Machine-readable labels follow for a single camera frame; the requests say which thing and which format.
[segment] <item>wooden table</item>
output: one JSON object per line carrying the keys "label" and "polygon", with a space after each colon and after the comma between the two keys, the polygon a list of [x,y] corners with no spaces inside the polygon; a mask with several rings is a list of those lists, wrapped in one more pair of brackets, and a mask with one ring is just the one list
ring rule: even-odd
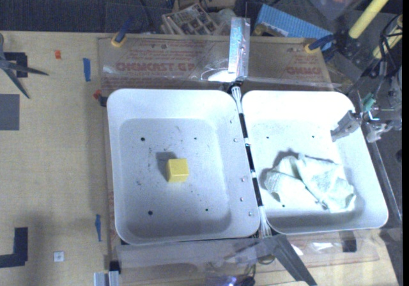
{"label": "wooden table", "polygon": [[[15,227],[28,227],[29,235],[26,265],[0,269],[1,284],[92,285],[93,273],[108,268],[111,254],[105,109],[93,98],[100,87],[97,39],[111,35],[2,34],[5,51],[25,52],[29,66],[49,77],[29,75],[22,81],[31,99],[20,96],[20,130],[0,131],[0,255],[12,253]],[[55,50],[61,51],[60,60]],[[84,78],[83,58],[91,61],[90,82]],[[19,94],[2,72],[0,93]],[[102,218],[102,242],[95,230],[96,214]],[[377,230],[371,242],[379,260],[310,268],[318,285],[397,285]],[[55,251],[64,251],[64,262],[53,262]],[[293,280],[286,271],[256,279],[257,285]]]}

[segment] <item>yellow stick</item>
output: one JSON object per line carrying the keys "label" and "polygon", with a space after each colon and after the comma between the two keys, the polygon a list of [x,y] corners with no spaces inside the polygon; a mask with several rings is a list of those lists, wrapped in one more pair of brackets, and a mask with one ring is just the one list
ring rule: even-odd
{"label": "yellow stick", "polygon": [[363,14],[359,17],[358,21],[356,21],[350,29],[349,36],[353,39],[357,39],[387,2],[388,0],[372,0],[371,4],[369,4]]}

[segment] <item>gray square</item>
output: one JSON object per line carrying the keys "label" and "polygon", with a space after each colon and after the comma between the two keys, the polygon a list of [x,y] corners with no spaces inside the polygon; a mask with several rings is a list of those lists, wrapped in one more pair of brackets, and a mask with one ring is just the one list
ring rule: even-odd
{"label": "gray square", "polygon": [[20,129],[20,95],[0,94],[0,130]]}

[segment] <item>wooden surface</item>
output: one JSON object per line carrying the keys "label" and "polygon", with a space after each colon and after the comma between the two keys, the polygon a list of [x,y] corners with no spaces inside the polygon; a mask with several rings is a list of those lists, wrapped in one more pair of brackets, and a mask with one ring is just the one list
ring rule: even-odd
{"label": "wooden surface", "polygon": [[[93,273],[107,268],[110,254],[104,108],[92,96],[100,87],[97,39],[107,35],[2,34],[5,51],[25,52],[30,67],[50,76],[22,80],[31,99],[20,96],[20,130],[0,131],[0,255],[12,253],[15,227],[26,226],[29,234],[28,262],[0,269],[0,285],[92,285]],[[61,60],[55,50],[61,51]],[[91,60],[88,83],[83,58]],[[0,93],[19,94],[2,71]],[[102,217],[102,242],[96,214]],[[397,285],[377,232],[373,244],[379,260],[309,270],[318,285]],[[53,262],[54,251],[64,251],[65,261]],[[293,280],[286,271],[256,279],[257,285]]]}

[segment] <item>crumpled white cloth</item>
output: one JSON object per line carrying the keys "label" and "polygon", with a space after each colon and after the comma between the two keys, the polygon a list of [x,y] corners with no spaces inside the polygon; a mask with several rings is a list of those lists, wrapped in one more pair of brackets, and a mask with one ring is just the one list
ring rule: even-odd
{"label": "crumpled white cloth", "polygon": [[351,211],[357,197],[340,164],[304,154],[281,159],[265,186],[279,202],[311,201],[313,195],[331,213]]}

